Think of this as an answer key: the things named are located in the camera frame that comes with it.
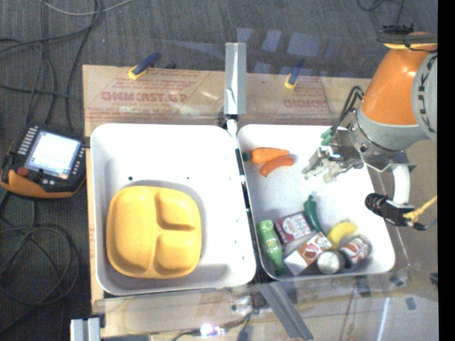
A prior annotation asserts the orange carrot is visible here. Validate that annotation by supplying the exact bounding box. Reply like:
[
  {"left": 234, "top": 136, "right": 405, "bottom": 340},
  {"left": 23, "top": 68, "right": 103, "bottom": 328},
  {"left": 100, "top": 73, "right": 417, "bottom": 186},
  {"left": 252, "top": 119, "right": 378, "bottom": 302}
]
[{"left": 242, "top": 147, "right": 291, "bottom": 165}]

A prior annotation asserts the brown cardboard board red print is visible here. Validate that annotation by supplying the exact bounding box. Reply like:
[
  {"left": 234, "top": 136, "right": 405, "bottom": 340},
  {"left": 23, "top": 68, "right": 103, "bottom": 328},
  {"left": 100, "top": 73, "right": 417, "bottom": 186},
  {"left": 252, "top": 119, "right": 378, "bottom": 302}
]
[{"left": 82, "top": 64, "right": 410, "bottom": 337}]

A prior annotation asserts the red and white carton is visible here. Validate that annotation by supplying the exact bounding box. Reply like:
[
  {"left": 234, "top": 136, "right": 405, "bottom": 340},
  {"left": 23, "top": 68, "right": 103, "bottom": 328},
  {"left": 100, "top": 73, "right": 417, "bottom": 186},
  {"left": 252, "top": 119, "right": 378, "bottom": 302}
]
[{"left": 273, "top": 212, "right": 314, "bottom": 246}]

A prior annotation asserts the white plastic tray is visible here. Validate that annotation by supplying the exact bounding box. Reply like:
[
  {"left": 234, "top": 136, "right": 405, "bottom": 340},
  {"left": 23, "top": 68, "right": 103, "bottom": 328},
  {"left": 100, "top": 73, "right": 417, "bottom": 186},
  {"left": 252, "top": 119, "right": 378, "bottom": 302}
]
[
  {"left": 236, "top": 124, "right": 397, "bottom": 282},
  {"left": 90, "top": 122, "right": 257, "bottom": 296}
]

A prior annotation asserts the green bottle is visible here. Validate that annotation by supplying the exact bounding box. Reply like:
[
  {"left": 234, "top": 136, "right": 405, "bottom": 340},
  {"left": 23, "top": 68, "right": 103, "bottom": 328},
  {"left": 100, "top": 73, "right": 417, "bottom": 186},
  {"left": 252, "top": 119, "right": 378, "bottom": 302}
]
[{"left": 256, "top": 219, "right": 289, "bottom": 277}]

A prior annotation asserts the green chili pepper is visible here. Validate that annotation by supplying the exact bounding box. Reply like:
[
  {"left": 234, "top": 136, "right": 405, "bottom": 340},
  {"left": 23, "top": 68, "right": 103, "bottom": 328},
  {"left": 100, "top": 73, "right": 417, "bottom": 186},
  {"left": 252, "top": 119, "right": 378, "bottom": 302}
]
[{"left": 303, "top": 194, "right": 323, "bottom": 234}]

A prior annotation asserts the orange sausage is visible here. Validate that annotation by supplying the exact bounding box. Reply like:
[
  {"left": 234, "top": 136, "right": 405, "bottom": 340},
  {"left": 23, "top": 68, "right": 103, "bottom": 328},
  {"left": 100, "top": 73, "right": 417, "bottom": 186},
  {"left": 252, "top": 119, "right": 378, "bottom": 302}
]
[{"left": 259, "top": 155, "right": 296, "bottom": 178}]

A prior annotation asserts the black cylinder on white bracket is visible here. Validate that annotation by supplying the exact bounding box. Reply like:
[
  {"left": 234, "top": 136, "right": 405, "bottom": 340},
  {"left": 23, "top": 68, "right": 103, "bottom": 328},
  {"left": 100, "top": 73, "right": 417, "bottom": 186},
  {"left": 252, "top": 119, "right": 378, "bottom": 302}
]
[{"left": 364, "top": 162, "right": 417, "bottom": 227}]

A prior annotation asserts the red and white can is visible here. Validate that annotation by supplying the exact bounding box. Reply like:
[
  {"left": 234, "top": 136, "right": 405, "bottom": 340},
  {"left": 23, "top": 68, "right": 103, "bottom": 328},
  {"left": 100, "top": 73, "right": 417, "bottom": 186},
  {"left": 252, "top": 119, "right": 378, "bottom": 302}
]
[{"left": 338, "top": 236, "right": 373, "bottom": 269}]

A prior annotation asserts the orange and white carton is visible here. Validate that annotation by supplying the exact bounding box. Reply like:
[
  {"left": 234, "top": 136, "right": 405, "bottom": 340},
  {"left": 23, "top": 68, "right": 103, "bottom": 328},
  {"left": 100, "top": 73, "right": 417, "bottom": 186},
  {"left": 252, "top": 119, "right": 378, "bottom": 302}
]
[{"left": 283, "top": 230, "right": 333, "bottom": 277}]

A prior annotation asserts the yellow divided plate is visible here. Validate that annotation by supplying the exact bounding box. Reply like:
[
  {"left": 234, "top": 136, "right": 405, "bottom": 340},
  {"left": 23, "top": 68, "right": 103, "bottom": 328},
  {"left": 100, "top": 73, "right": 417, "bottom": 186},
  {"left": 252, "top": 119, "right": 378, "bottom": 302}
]
[{"left": 105, "top": 185, "right": 203, "bottom": 280}]

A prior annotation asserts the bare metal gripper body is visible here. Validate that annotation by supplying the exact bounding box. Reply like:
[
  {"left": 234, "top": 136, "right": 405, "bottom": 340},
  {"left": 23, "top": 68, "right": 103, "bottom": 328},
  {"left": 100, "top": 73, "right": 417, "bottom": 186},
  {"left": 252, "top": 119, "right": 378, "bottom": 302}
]
[{"left": 309, "top": 126, "right": 369, "bottom": 172}]

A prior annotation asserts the silver and green can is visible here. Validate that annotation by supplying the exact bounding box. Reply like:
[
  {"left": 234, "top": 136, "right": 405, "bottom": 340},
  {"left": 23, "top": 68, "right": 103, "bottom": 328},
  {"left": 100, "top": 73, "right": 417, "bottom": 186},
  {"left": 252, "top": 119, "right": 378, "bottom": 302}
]
[{"left": 316, "top": 249, "right": 347, "bottom": 276}]

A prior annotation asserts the yellow banana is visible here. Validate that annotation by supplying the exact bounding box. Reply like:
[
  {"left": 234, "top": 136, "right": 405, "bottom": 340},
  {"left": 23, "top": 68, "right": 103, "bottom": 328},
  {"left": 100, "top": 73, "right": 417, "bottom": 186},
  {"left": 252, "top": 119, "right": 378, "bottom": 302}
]
[{"left": 326, "top": 220, "right": 359, "bottom": 250}]

